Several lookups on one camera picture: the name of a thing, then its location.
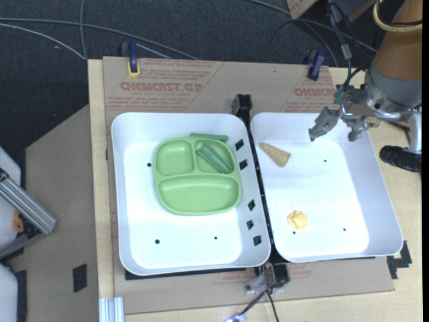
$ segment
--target green plate compartment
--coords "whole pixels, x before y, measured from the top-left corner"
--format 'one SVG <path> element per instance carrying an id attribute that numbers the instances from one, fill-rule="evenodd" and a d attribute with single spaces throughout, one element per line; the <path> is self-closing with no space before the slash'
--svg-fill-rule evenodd
<path id="1" fill-rule="evenodd" d="M 222 213 L 241 199 L 234 154 L 220 140 L 187 137 L 160 143 L 155 150 L 154 176 L 161 204 L 180 215 Z"/>

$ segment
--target yellow food piece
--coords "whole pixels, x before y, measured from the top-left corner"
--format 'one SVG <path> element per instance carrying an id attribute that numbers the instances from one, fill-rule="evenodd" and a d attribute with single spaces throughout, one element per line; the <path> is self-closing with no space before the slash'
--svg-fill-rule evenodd
<path id="1" fill-rule="evenodd" d="M 304 231 L 307 227 L 307 215 L 295 210 L 288 215 L 288 223 L 294 230 Z"/>
<path id="2" fill-rule="evenodd" d="M 272 146 L 271 144 L 261 142 L 259 143 L 259 147 L 267 153 L 267 155 L 272 158 L 276 164 L 278 164 L 280 167 L 284 167 L 286 163 L 288 163 L 290 158 L 290 153 L 285 152 L 284 150 L 281 150 L 279 148 L 276 148 L 275 146 Z"/>

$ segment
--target wooden table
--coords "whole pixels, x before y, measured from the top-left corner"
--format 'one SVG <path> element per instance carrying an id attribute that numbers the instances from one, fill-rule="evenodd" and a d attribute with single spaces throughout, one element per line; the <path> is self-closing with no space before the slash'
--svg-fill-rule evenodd
<path id="1" fill-rule="evenodd" d="M 331 68 L 335 84 L 346 77 L 343 68 Z M 109 183 L 106 158 L 107 137 L 103 93 L 103 61 L 89 60 L 89 98 L 91 138 L 93 147 L 93 175 L 95 195 L 95 222 L 97 233 L 97 267 L 99 298 L 115 296 L 109 211 Z M 363 74 L 353 78 L 351 84 L 359 85 Z M 382 123 L 370 130 L 375 151 L 395 142 L 408 146 L 403 129 Z M 412 264 L 399 269 L 395 290 L 373 294 L 354 294 L 341 297 L 326 297 L 296 301 L 276 302 L 280 321 L 422 321 L 422 179 L 421 175 L 394 168 L 380 162 L 404 239 L 408 243 Z M 126 315 L 127 322 L 138 321 L 187 321 L 221 322 L 243 310 L 244 306 L 225 306 L 190 309 L 161 313 Z M 256 304 L 247 314 L 248 321 L 275 321 L 269 303 Z"/>

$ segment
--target brown triangular object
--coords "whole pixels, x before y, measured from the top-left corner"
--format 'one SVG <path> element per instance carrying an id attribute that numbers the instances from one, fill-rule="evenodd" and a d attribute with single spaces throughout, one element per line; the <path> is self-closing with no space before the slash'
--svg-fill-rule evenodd
<path id="1" fill-rule="evenodd" d="M 284 167 L 290 158 L 290 153 L 285 152 L 268 143 L 259 143 L 259 147 L 272 158 L 280 167 Z"/>

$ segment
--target black hole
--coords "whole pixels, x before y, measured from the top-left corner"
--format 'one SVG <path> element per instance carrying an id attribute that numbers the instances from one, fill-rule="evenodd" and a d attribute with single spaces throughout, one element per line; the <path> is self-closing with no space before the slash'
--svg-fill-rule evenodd
<path id="1" fill-rule="evenodd" d="M 247 204 L 247 206 L 249 207 L 249 210 L 250 210 L 250 211 L 252 211 L 252 210 L 253 210 L 253 208 L 255 207 L 255 201 L 252 199 L 252 200 L 250 201 L 250 203 L 249 203 L 249 204 Z"/>
<path id="2" fill-rule="evenodd" d="M 243 140 L 239 140 L 239 141 L 235 144 L 235 150 L 240 149 L 242 146 L 244 146 L 244 142 L 243 142 Z"/>
<path id="3" fill-rule="evenodd" d="M 262 238 L 261 238 L 261 236 L 255 236 L 254 238 L 253 238 L 253 244 L 255 245 L 255 246 L 257 246 L 258 244 L 260 244 L 262 242 Z"/>
<path id="4" fill-rule="evenodd" d="M 244 169 L 247 167 L 247 160 L 243 160 L 240 162 L 240 169 Z"/>
<path id="5" fill-rule="evenodd" d="M 253 221 L 252 221 L 252 220 L 247 221 L 247 222 L 246 222 L 246 224 L 247 224 L 247 228 L 248 228 L 248 230 L 252 229 L 252 227 L 254 226 L 254 224 L 253 224 Z"/>

